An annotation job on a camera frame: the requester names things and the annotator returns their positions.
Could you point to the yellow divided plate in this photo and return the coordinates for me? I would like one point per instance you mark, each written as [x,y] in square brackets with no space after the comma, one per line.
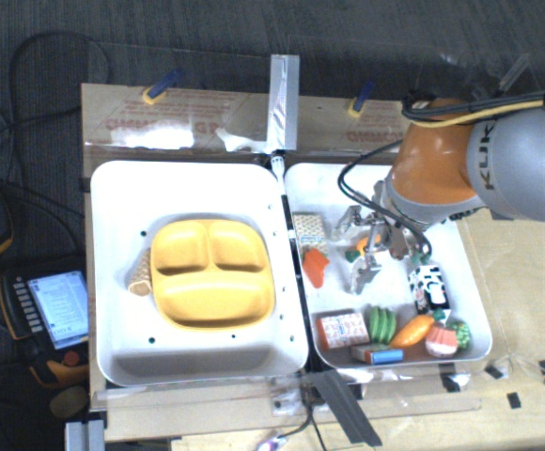
[211,275]

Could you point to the white carton with orange pattern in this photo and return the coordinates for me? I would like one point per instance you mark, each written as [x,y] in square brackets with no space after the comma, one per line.
[309,230]

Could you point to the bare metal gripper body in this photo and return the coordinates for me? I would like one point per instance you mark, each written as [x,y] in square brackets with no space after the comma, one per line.
[392,240]

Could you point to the orange carrot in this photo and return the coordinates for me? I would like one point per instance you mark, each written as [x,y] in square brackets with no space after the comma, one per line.
[413,331]

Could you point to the green broccoli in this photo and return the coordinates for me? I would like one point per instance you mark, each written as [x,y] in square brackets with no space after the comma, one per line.
[462,332]

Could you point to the red-orange toy carrot piece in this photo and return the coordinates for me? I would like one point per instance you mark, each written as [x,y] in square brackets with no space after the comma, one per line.
[315,268]

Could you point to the tan waffle cone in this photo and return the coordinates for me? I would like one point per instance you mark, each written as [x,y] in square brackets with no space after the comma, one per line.
[140,277]

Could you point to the small orange fruit, green leaf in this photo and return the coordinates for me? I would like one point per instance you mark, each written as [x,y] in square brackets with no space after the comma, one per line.
[362,244]

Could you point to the white plastic tray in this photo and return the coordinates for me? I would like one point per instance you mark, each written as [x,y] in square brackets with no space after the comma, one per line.
[127,346]
[460,280]

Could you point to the brown cardboard board, red print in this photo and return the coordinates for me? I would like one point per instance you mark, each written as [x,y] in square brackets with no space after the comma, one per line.
[183,120]

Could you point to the pink and white toy food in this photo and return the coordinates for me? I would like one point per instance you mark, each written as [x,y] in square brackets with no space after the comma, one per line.
[440,341]

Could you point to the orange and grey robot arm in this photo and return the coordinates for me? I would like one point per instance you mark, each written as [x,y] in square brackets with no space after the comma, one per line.
[441,158]

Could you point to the blue and white box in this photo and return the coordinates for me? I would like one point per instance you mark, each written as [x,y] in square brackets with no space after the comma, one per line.
[380,356]

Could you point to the white packet with orange print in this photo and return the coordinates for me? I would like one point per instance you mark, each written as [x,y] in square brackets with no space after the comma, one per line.
[343,331]

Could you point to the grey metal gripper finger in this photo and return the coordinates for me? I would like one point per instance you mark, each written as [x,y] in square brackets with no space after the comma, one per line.
[364,275]
[350,219]

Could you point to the green pea pods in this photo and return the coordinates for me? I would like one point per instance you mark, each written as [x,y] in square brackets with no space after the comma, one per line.
[381,324]

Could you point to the black and white cow-print carton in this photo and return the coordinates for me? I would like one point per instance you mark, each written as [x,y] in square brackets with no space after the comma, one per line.
[428,289]

